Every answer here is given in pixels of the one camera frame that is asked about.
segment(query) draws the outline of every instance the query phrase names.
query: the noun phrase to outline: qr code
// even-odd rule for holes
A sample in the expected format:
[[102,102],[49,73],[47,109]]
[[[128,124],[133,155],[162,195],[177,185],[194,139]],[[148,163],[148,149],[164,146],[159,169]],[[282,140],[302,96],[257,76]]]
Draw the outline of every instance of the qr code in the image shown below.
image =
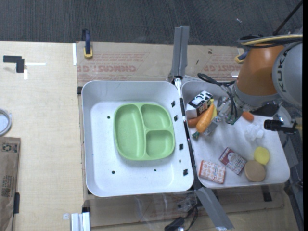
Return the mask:
[[3,187],[1,190],[2,197],[10,197],[11,189],[7,187]]

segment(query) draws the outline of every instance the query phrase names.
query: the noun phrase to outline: white tissue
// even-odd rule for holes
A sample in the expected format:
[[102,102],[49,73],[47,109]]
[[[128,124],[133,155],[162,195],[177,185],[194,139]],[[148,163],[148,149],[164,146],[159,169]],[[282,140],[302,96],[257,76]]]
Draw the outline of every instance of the white tissue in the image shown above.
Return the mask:
[[255,141],[256,138],[261,139],[264,131],[260,125],[249,124],[245,131],[245,136],[248,140]]

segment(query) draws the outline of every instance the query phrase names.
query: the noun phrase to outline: gray carpet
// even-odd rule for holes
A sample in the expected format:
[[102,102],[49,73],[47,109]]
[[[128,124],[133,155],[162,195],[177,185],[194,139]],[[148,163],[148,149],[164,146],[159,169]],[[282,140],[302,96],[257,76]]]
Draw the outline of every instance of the gray carpet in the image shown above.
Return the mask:
[[[0,0],[0,40],[173,44],[190,26],[190,44],[236,46],[248,34],[272,35],[301,0]],[[280,34],[303,25],[303,7]]]

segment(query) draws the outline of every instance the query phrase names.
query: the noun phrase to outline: yellow ball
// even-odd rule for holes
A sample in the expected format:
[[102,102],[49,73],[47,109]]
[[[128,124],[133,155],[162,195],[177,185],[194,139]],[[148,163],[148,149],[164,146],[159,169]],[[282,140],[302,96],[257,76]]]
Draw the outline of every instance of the yellow ball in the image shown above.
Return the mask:
[[266,165],[269,160],[270,160],[270,153],[268,151],[268,149],[258,146],[255,149],[255,153],[254,153],[254,159],[259,162],[260,164]]

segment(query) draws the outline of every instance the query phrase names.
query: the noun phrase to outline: green plate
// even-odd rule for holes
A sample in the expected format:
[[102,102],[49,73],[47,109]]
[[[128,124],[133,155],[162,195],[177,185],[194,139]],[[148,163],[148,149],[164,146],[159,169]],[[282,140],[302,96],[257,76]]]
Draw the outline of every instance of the green plate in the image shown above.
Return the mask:
[[119,153],[130,160],[155,160],[172,154],[174,130],[168,111],[153,103],[126,103],[115,111]]

